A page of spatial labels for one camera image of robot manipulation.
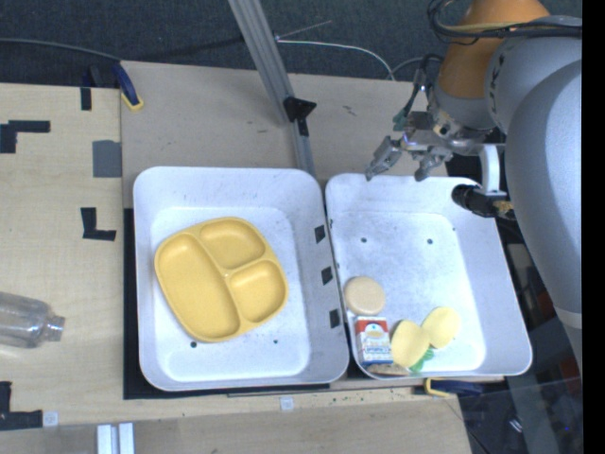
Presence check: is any pale wood board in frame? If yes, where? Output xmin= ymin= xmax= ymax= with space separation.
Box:
xmin=119 ymin=59 xmax=510 ymax=401

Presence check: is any yellow and green toy vegetable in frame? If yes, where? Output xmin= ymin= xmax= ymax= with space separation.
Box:
xmin=389 ymin=306 xmax=462 ymax=375

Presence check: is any red and white carton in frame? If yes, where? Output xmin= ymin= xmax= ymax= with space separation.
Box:
xmin=354 ymin=315 xmax=395 ymax=368

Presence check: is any clear plastic bottle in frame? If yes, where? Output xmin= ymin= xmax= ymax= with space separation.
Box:
xmin=0 ymin=290 xmax=67 ymax=350

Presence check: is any black cylinder on white bracket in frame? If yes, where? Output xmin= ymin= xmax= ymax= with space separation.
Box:
xmin=450 ymin=143 xmax=516 ymax=219

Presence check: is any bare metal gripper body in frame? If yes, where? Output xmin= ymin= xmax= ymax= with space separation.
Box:
xmin=400 ymin=110 xmax=489 ymax=162

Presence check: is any yellow divided plate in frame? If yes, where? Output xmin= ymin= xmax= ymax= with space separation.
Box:
xmin=153 ymin=216 xmax=290 ymax=344

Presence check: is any beige round biscuit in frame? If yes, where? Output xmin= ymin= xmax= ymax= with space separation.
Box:
xmin=342 ymin=275 xmax=387 ymax=317

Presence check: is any white plastic tray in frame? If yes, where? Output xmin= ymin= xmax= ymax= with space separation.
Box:
xmin=324 ymin=172 xmax=534 ymax=382
xmin=132 ymin=166 xmax=352 ymax=393

